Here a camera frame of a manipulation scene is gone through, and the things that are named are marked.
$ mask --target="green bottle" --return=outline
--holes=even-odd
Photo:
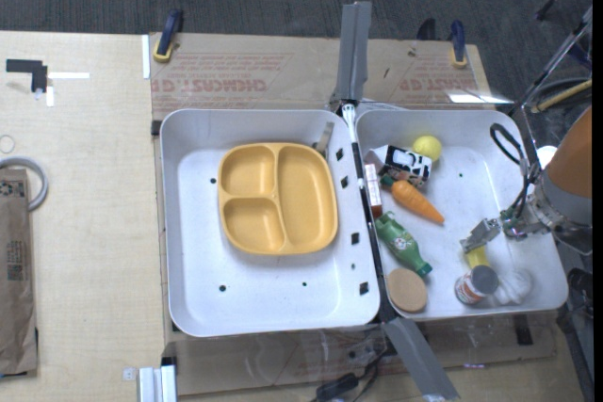
[[[432,266],[421,258],[416,240],[394,220],[391,211],[375,220],[375,228],[379,238],[396,258],[412,268],[418,276],[423,278],[432,271]]]

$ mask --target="brown paper bag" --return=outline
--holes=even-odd
[[[0,169],[0,374],[38,363],[25,169]]]

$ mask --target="small white ring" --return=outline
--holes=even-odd
[[[3,144],[6,144],[2,142],[3,139],[8,139],[8,148],[3,146]],[[0,135],[0,153],[11,154],[15,149],[15,144],[15,140],[11,135]]]

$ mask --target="yellow plate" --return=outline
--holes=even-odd
[[[329,165],[308,146],[238,146],[222,157],[218,180],[221,225],[239,249],[310,253],[325,248],[337,233]]]

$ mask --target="white tray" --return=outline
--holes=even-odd
[[[334,242],[288,256],[233,247],[220,226],[215,183],[224,154],[253,142],[310,146],[328,121],[339,218]],[[210,337],[362,326],[375,317],[380,296],[343,120],[323,110],[184,109],[164,119],[160,140],[168,294],[180,330]]]
[[[514,241],[504,233],[487,244],[489,262],[499,276],[515,268],[527,270],[533,281],[530,294],[520,305],[499,305],[489,297],[467,306],[455,297],[454,283],[469,269],[459,240],[467,238],[480,220],[498,218],[522,186],[519,167],[490,138],[494,122],[502,124],[521,141],[514,122],[492,110],[371,110],[357,119],[356,134],[363,158],[368,150],[386,144],[411,148],[413,141],[422,135],[434,135],[443,145],[429,181],[420,188],[445,217],[443,226],[401,208],[382,190],[383,211],[395,214],[397,222],[413,235],[422,257],[433,268],[425,278],[428,288],[425,310],[417,314],[399,311],[404,316],[429,320],[553,310],[567,299],[567,281],[553,237],[536,234],[524,241]],[[400,266],[382,242],[380,254],[385,275]]]

